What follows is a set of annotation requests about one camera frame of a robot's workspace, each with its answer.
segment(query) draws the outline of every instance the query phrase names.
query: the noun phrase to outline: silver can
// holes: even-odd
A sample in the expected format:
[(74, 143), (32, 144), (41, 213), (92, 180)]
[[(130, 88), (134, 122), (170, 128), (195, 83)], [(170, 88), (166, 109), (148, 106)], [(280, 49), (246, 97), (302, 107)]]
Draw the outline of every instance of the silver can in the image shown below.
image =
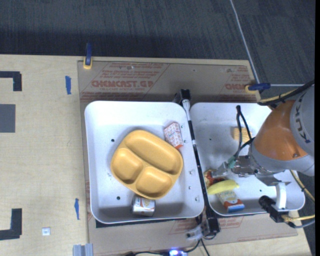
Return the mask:
[(132, 199), (131, 212), (136, 215), (152, 217), (156, 210), (156, 201), (135, 195)]

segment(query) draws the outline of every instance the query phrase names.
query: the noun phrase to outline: beige tabletop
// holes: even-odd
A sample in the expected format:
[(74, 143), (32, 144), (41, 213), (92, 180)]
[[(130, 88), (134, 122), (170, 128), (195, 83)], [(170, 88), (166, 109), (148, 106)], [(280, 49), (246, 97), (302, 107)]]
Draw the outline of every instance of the beige tabletop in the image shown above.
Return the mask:
[[(11, 209), (22, 209), (22, 235), (0, 240), (0, 255), (70, 256), (73, 245), (89, 242), (77, 70), (81, 59), (0, 55), (0, 71), (22, 74), (22, 91), (13, 91), (12, 78), (0, 78), (0, 104), (15, 105), (15, 132), (0, 132), (0, 230), (10, 229)], [(42, 234), (46, 227), (50, 235)], [(291, 237), (207, 249), (212, 256), (311, 255), (303, 229)], [(189, 255), (206, 254), (200, 246)]]

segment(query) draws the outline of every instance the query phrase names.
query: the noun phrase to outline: yellow plate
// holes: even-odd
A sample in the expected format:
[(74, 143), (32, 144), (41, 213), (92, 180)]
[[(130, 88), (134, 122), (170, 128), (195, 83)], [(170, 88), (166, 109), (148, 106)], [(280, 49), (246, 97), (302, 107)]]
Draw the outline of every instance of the yellow plate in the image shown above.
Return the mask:
[(183, 167), (180, 152), (145, 130), (130, 132), (115, 150), (110, 169), (113, 176), (137, 195), (164, 197)]

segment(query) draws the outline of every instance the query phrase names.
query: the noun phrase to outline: red and white box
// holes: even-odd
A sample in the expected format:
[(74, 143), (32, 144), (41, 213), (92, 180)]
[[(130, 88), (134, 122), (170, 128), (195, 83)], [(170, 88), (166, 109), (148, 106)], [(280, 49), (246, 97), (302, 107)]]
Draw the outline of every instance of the red and white box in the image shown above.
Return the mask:
[(164, 129), (164, 137), (165, 140), (176, 149), (182, 147), (184, 144), (181, 137), (179, 124), (176, 122), (173, 122)]

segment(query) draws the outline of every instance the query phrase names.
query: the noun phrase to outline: banana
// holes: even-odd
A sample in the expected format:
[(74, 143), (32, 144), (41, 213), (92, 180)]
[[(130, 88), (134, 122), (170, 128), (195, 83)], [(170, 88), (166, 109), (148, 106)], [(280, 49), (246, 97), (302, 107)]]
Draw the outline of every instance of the banana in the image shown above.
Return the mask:
[(238, 183), (236, 183), (233, 179), (227, 179), (211, 185), (207, 189), (207, 193), (208, 195), (215, 195), (217, 193), (221, 193), (227, 190), (233, 190), (237, 188), (239, 188)]

